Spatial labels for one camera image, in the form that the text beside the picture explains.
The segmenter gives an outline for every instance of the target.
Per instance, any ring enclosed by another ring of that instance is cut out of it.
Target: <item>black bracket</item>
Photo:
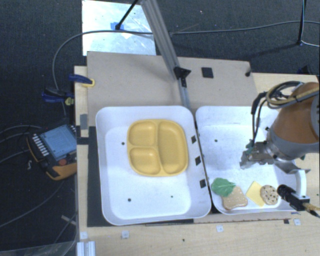
[[[175,74],[176,79],[181,79],[182,87],[187,88],[186,77],[191,73],[191,70],[176,66],[173,69],[173,72]]]

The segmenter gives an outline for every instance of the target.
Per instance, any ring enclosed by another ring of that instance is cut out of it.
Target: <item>yellow divided plate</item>
[[[127,153],[132,169],[145,176],[178,175],[189,162],[184,130],[165,119],[134,122],[127,133]]]

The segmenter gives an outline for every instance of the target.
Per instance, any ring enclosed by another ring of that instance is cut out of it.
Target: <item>wooden table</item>
[[[87,67],[76,66],[75,73],[86,75]],[[313,75],[252,73],[258,92],[292,80],[316,82]],[[75,84],[76,123],[88,113],[88,89]],[[87,130],[81,131],[88,136]],[[96,255],[163,256],[163,255],[317,255],[320,251],[320,219],[300,212],[283,220],[198,223],[181,225],[131,225],[87,227],[88,146],[77,146],[77,185],[79,232],[81,241],[95,241]],[[311,168],[307,176],[307,194],[311,203],[319,206],[319,154],[309,154],[297,166]],[[295,225],[299,219],[301,225]],[[223,232],[217,232],[222,225]],[[129,238],[122,239],[122,231]]]

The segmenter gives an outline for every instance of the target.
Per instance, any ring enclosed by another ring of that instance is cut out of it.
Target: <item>cheese slice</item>
[[[252,182],[251,186],[249,187],[245,195],[253,202],[255,202],[258,206],[263,207],[265,205],[265,202],[260,196],[261,188],[262,186],[258,182],[254,181]]]

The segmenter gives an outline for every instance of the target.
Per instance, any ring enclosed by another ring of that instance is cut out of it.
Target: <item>dark carpet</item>
[[[118,0],[110,2],[131,3]],[[302,0],[159,0],[170,32],[230,30],[286,21],[299,21]],[[308,0],[305,20],[320,21],[320,2]],[[82,31],[81,0],[1,0],[0,1],[0,131],[16,124],[48,126],[59,121],[59,103],[45,103],[44,87],[53,88],[53,56],[69,37]],[[183,57],[249,61],[253,72],[296,74],[307,66],[319,74],[319,47],[296,44],[299,23],[268,28],[206,34],[172,36],[176,53]],[[306,23],[303,40],[319,44],[319,25]],[[85,65],[82,42],[77,38],[64,47],[56,61],[59,88],[70,92],[68,74],[75,65]],[[68,116],[73,109],[67,108]],[[26,149],[25,137],[6,139],[20,128],[0,134],[0,161]],[[2,226],[50,197],[60,186],[21,154],[0,164],[0,251],[52,244],[76,210],[74,178],[32,213]],[[69,226],[59,242],[71,241]]]

